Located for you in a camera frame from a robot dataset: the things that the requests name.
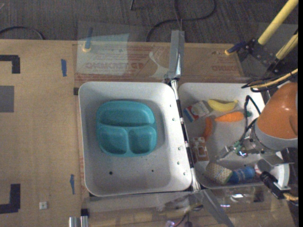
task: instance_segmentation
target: yellow banana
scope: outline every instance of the yellow banana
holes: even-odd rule
[[[238,100],[234,100],[233,102],[228,102],[228,103],[220,103],[216,100],[209,99],[207,101],[207,103],[214,110],[217,110],[220,112],[227,112],[227,111],[233,110],[235,108],[235,106],[238,103]]]

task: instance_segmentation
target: carrot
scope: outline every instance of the carrot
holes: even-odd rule
[[[207,141],[208,138],[211,136],[212,131],[213,131],[213,121],[212,121],[211,117],[206,117],[205,118],[205,129],[204,129],[204,132],[202,135],[204,137],[205,141]]]
[[[214,120],[217,122],[236,122],[242,119],[244,119],[244,114],[242,112],[237,111],[216,117]]]

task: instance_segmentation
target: yellow rod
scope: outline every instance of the yellow rod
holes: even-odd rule
[[[285,58],[285,56],[292,51],[297,45],[299,40],[299,32],[291,37],[291,39],[277,52],[276,57],[279,60]]]
[[[293,11],[293,9],[298,5],[299,0],[288,0],[284,7],[280,10],[274,20],[270,23],[267,29],[258,39],[258,43],[265,45],[268,40],[273,36],[276,30],[281,26],[285,21],[288,15]]]

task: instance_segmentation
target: blue bottle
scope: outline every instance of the blue bottle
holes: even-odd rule
[[[244,183],[249,179],[254,178],[256,175],[255,168],[251,166],[246,166],[244,168],[239,168],[232,172],[232,176],[229,179],[229,183]]]

